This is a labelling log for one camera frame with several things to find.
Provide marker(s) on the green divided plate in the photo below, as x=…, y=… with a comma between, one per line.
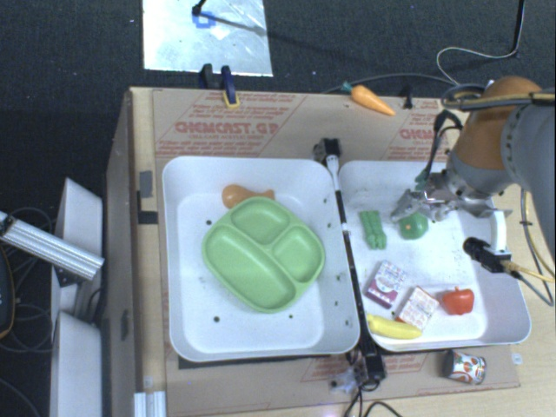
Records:
x=256, y=259

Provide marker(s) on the red and white carton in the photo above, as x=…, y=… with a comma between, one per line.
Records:
x=418, y=309

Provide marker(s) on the white can with red print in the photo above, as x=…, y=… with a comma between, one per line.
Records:
x=465, y=367

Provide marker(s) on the thin black and white rod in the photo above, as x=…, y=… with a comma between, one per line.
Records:
x=347, y=237

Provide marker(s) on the orange toy chicken drumstick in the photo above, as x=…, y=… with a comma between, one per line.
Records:
x=236, y=194

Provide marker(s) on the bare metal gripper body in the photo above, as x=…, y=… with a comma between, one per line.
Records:
x=460, y=193

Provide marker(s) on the green toy asparagus bundle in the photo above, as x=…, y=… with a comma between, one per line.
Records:
x=373, y=230

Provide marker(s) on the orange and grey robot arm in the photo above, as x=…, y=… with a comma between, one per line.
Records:
x=527, y=146

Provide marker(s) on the red toy apple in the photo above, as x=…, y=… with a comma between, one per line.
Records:
x=458, y=302

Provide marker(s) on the orange carrot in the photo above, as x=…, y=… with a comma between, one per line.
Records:
x=371, y=99

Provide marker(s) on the yellow banana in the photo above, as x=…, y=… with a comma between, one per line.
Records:
x=393, y=328

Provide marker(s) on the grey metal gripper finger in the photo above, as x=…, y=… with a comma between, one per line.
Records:
x=406, y=204
x=441, y=212

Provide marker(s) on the black cylinder on white bracket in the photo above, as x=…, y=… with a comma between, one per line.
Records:
x=486, y=252

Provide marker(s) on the green toy bell pepper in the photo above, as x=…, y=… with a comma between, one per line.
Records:
x=415, y=229

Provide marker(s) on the brown cardboard board red print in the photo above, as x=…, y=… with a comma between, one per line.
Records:
x=269, y=124

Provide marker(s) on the white plastic tray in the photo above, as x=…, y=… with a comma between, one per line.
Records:
x=438, y=263
x=195, y=276

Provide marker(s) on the pink and white carton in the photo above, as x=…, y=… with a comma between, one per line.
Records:
x=384, y=285

